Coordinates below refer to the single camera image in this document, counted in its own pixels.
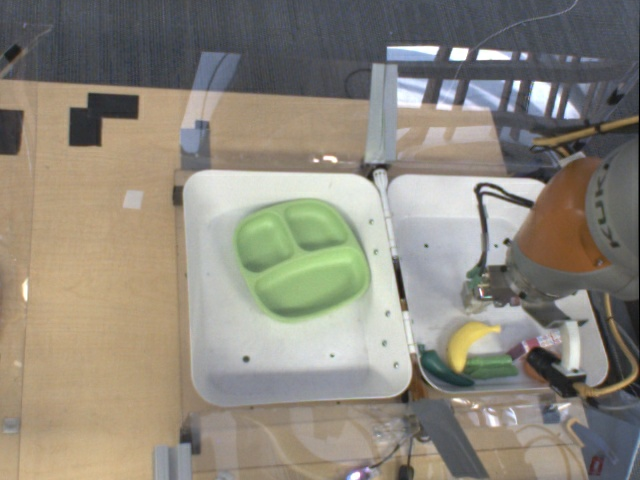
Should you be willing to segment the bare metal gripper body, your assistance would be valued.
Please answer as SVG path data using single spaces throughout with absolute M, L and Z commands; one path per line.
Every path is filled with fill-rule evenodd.
M 506 265 L 490 265 L 481 276 L 478 298 L 496 307 L 516 307 L 521 304 L 520 291 L 512 282 Z

